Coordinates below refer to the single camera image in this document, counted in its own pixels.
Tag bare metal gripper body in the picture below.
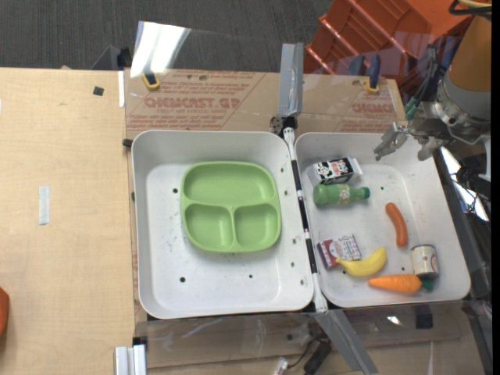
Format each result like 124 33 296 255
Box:
405 100 491 150

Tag white plastic tray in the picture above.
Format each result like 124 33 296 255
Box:
293 131 472 309
130 129 316 320

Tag white cow print carton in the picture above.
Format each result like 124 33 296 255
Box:
312 157 364 186

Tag green bottle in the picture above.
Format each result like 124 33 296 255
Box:
312 183 371 207

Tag orange sausage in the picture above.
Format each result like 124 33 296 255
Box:
384 202 409 248

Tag thin black and white rod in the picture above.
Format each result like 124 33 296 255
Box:
281 127 329 314

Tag white and orange can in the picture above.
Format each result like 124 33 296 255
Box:
409 244 441 280

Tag maroon and white carton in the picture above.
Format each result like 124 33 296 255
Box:
316 234 363 270

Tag orange stacked plastic bins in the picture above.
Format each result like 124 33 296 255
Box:
303 0 492 76

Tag yellow banana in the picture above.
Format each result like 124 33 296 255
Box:
335 246 388 278

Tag orange carrot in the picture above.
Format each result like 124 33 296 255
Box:
367 273 435 295

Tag brown cardboard board, red print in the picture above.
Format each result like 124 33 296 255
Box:
123 67 470 369

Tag green divided plate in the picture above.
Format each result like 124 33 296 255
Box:
180 160 283 254

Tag black cylinder on white bracket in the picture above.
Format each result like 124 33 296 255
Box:
455 137 492 197

